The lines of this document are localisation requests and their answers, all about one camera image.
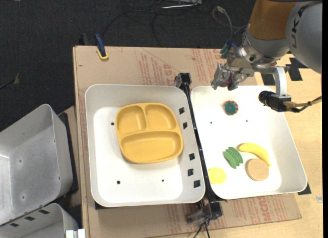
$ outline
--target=black carpet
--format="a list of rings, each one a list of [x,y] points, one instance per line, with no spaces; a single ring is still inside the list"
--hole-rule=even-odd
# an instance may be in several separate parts
[[[43,103],[57,113],[74,104],[72,48],[82,33],[94,45],[93,35],[111,23],[106,46],[222,48],[230,30],[212,9],[222,6],[240,27],[255,2],[204,0],[198,8],[164,11],[177,2],[157,1],[0,0],[0,87],[19,74],[18,84],[0,89],[0,131]]]

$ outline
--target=blue and yellow clamp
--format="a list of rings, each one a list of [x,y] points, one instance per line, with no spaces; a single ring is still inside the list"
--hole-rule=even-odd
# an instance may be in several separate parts
[[[108,60],[108,54],[105,50],[104,41],[102,40],[100,34],[96,33],[94,35],[94,39],[97,43],[97,47],[98,47],[97,53],[98,53],[100,59],[101,60]]]

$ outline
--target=table surface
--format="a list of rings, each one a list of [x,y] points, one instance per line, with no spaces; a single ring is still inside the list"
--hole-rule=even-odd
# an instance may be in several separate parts
[[[135,51],[138,48],[122,49],[122,47],[106,47],[108,52],[119,51],[121,57],[129,59],[129,57],[137,57]],[[195,60],[193,53],[192,57],[189,57],[187,53],[188,49],[169,49],[159,48],[163,57],[167,57],[170,61],[170,66],[176,72],[197,72],[197,70],[188,70],[188,61],[190,64]],[[183,65],[180,62],[175,61],[174,56],[185,54]],[[78,46],[73,48],[73,62],[74,62],[74,79],[75,79],[75,97],[76,97],[76,115],[77,115],[77,128],[78,131],[81,128],[81,120],[79,116],[79,104],[81,104],[78,97],[79,91],[85,91],[90,85],[97,83],[111,83],[111,84],[135,84],[133,83],[133,75],[140,75],[131,72],[126,72],[124,67],[115,63],[115,61],[102,62],[95,56],[95,47],[93,46]],[[286,59],[278,62],[278,65],[283,66],[287,62]],[[213,60],[214,65],[224,60]],[[209,68],[208,72],[211,73],[214,68]],[[293,102],[307,102],[313,100],[321,95],[321,79],[320,75],[310,69],[299,69],[303,81],[291,81],[289,75],[286,75],[288,83],[288,94],[292,96]],[[108,73],[115,72],[115,75],[109,76]],[[155,85],[160,84],[163,81],[155,81]],[[258,85],[263,85],[261,75],[255,74],[255,80]],[[143,80],[142,84],[154,83],[154,81]],[[210,85],[209,81],[205,79],[195,81],[194,86],[198,85]],[[323,181],[322,181],[322,104],[316,104],[308,107],[301,113],[285,113],[290,131],[293,135],[295,145],[298,149],[304,170],[307,175],[308,183],[311,188],[311,194],[295,195],[299,210],[302,218],[293,221],[275,222],[260,225],[251,225],[244,227],[226,228],[211,230],[211,238],[223,238],[223,237],[323,237]],[[78,146],[81,149],[83,146],[83,140],[81,133],[78,137]],[[84,164],[85,155],[79,151],[79,170],[81,171],[81,202],[82,202],[82,214],[83,225],[86,228],[89,227],[89,215],[88,215],[88,201],[87,190],[85,186],[86,177],[83,174],[85,170]],[[170,236],[171,238],[187,238],[193,237],[194,233],[184,233]],[[201,232],[198,235],[199,238],[207,237],[206,232]]]

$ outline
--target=brown round toy food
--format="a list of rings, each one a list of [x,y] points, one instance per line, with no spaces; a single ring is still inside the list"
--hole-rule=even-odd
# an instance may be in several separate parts
[[[269,166],[261,159],[250,159],[245,168],[248,176],[254,181],[263,181],[269,176]]]

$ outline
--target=yellow round toy food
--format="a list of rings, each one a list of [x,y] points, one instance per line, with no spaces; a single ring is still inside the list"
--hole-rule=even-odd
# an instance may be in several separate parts
[[[210,177],[211,183],[220,184],[226,180],[227,175],[223,169],[214,167],[214,168],[209,169],[209,177]]]

